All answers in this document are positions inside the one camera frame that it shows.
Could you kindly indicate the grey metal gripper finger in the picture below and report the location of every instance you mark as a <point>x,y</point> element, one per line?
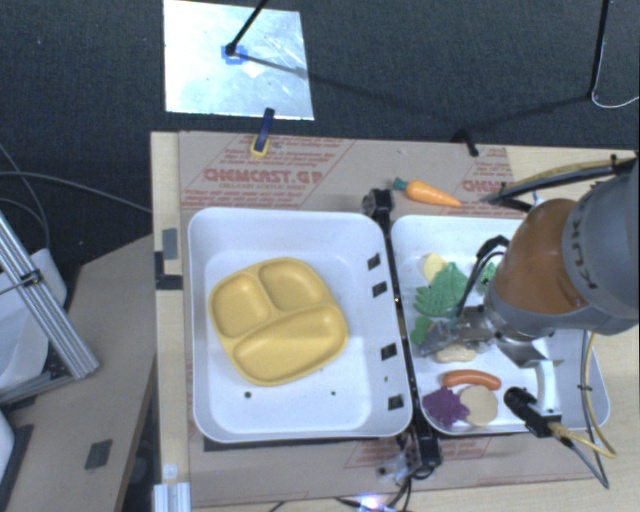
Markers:
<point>434,346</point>
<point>442,329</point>

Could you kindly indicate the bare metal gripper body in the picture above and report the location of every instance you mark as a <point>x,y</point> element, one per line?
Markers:
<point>477,327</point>

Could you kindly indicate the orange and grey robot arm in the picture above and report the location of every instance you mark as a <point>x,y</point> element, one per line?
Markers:
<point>575,260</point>

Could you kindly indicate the small dark green leaf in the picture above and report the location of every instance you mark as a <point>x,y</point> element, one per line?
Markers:
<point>421,330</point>

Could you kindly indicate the beige toy bread piece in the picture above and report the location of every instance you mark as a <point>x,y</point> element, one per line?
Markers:
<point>455,354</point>

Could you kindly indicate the large green lettuce leaf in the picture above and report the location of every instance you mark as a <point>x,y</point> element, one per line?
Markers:
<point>442,292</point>

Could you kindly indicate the thin black rod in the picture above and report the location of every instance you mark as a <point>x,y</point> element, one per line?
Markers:
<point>400,310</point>

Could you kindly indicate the orange-red sausage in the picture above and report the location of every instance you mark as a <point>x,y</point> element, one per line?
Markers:
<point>472,379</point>

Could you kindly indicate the purple grapes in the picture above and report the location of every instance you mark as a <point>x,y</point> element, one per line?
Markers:
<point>445,406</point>

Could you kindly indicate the pale yellow toy slice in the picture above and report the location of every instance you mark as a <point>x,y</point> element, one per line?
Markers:
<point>432,266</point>

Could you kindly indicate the round beige biscuit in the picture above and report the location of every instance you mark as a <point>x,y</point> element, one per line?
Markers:
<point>481,406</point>

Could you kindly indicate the white plastic tray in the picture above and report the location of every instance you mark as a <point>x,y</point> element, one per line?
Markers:
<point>505,230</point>
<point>300,410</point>

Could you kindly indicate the orange carrot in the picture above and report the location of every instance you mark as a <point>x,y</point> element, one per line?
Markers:
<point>430,193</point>

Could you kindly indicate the yellow divided plate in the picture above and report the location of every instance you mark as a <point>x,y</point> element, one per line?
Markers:
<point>277,320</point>

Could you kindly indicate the brown cardboard board red print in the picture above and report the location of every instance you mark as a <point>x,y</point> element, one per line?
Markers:
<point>310,170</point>

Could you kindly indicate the black cylinder on white bracket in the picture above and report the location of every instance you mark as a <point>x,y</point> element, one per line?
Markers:
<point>545,385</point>

